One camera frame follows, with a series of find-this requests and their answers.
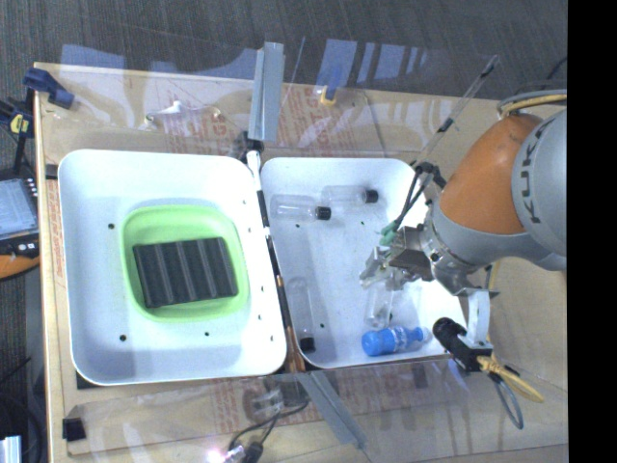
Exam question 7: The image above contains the white plastic tray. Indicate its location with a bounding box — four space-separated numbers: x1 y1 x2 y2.
57 148 289 388
258 156 468 371

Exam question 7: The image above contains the green bowl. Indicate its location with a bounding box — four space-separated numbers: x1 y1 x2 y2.
121 204 252 324

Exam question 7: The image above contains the clear plastic bottle, black cap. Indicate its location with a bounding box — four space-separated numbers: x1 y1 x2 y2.
286 277 318 354
269 193 334 224
319 184 380 210

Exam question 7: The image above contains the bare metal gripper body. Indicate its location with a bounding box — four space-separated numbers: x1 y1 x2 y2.
388 225 485 298

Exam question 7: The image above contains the blue plastic bottle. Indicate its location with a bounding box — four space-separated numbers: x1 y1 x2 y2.
361 325 432 358

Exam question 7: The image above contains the brown cardboard board, red print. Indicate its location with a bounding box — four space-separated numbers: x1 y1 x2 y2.
32 62 569 458

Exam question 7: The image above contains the black cylinder on white bracket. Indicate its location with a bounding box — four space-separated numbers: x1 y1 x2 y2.
431 288 495 373

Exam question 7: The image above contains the black ribbed block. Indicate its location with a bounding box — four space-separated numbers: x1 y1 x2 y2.
131 236 240 310

